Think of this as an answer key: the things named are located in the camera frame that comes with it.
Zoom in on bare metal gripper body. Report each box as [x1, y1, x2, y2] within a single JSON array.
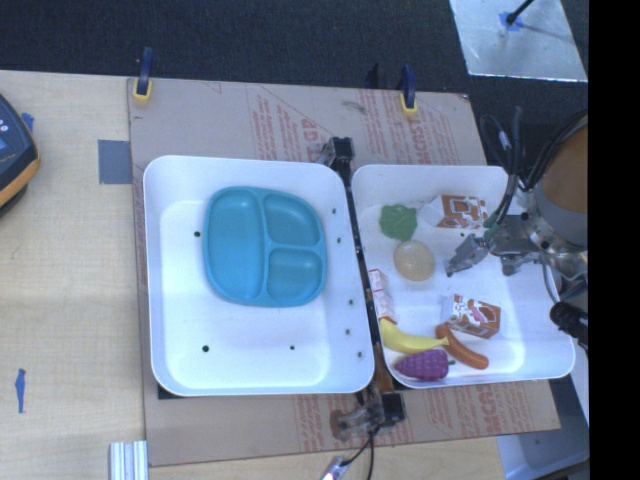
[[487, 211, 557, 261]]

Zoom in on orange and white carton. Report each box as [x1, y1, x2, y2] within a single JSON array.
[[418, 193, 490, 231], [367, 268, 399, 325], [441, 293, 503, 340]]

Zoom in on pale yellow round ball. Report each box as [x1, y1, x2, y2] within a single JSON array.
[[392, 238, 437, 283]]

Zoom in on white plastic tray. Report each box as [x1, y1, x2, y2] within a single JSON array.
[[350, 163, 577, 391], [142, 154, 377, 398]]

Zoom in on green toy broccoli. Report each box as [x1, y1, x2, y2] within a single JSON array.
[[377, 203, 419, 243]]

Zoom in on orange sausage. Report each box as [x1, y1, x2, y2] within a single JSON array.
[[434, 322, 490, 371]]

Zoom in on yellow banana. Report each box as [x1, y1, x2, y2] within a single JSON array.
[[378, 316, 451, 355]]

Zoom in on purple grapes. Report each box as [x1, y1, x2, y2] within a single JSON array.
[[394, 348, 458, 383]]

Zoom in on blue divided plate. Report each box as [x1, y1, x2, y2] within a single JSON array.
[[202, 185, 329, 309]]

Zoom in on brown cardboard board red print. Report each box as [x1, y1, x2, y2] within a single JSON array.
[[126, 77, 562, 467]]

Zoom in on black cylinder on white bracket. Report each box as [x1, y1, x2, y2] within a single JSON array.
[[542, 260, 590, 352]]

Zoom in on black block with thin wires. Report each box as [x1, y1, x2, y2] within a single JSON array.
[[327, 136, 356, 170], [378, 391, 407, 427]]

